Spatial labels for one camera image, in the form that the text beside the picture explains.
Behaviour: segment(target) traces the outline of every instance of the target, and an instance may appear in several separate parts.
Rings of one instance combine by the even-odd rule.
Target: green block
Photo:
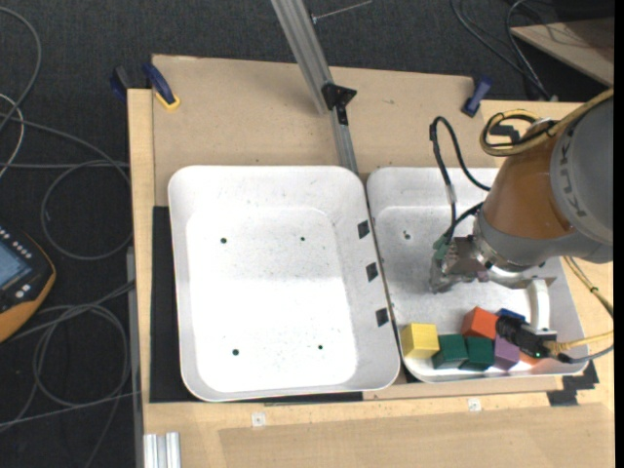
[[[440,351],[431,362],[436,370],[455,370],[468,359],[466,343],[461,334],[441,334],[438,336]]]
[[[485,371],[494,365],[494,342],[489,338],[466,336],[468,360],[459,368],[463,371]]]

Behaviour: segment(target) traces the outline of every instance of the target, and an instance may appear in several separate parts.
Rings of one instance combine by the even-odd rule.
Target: gray carpet
[[[318,16],[366,0],[305,1]],[[596,10],[594,0],[584,5],[576,17]],[[120,161],[127,161],[126,114],[108,85],[115,66],[124,65],[134,85],[143,87],[140,64],[153,53],[293,61],[269,0],[0,0],[0,6],[27,18],[41,37],[41,72],[22,105],[24,116],[70,132]],[[570,6],[573,2],[565,3],[568,13]],[[499,0],[464,0],[462,8],[488,41],[516,62],[506,45],[509,5]],[[541,4],[535,8],[547,21],[560,18],[552,8]],[[609,6],[599,11],[612,12]],[[529,21],[514,19],[514,24],[522,23]],[[449,0],[372,0],[358,10],[322,19],[317,30],[330,65],[475,79],[486,74],[493,79],[489,98],[535,96],[521,74],[461,26]],[[602,90],[531,47],[521,47],[548,92],[561,100],[582,101]],[[0,93],[18,98],[32,73],[35,48],[26,28],[6,15],[0,15],[0,54]],[[10,106],[0,107],[7,111]],[[0,161],[11,153],[16,136],[15,127],[0,135]],[[58,136],[28,130],[18,161],[67,163],[93,158],[94,154]],[[93,300],[126,281],[123,252],[103,261],[78,261],[54,249],[43,234],[40,204],[58,175],[58,171],[9,169],[0,179],[0,215],[38,240],[58,268],[58,282],[46,301],[49,306]],[[110,169],[82,170],[53,194],[46,220],[53,237],[68,250],[105,252],[123,243],[131,230],[128,190]],[[127,324],[124,299],[108,306]],[[0,423],[15,417],[28,398],[36,341],[37,336],[32,336],[0,344],[4,392]],[[93,315],[84,316],[58,330],[42,375],[56,394],[74,402],[90,401],[115,386],[120,356],[114,329]],[[59,409],[37,394],[25,417]],[[106,403],[15,425],[0,433],[0,465],[84,466],[110,411],[111,403]],[[92,466],[132,466],[132,428],[131,403],[124,399]]]

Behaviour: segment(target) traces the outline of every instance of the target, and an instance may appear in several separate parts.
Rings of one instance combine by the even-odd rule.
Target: black bracket
[[[329,111],[335,108],[335,112],[338,115],[338,122],[340,125],[349,125],[347,118],[347,104],[358,93],[355,90],[347,89],[346,87],[340,87],[333,83],[326,83],[321,89],[325,105]]]

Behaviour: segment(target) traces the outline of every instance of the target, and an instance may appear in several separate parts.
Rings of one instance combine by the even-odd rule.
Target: orange device
[[[0,218],[0,342],[35,313],[56,276],[39,245]]]

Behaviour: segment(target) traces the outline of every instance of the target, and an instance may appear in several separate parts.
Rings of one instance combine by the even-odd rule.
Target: yellow block
[[[428,359],[440,350],[435,324],[411,323],[401,330],[403,355],[413,359]]]

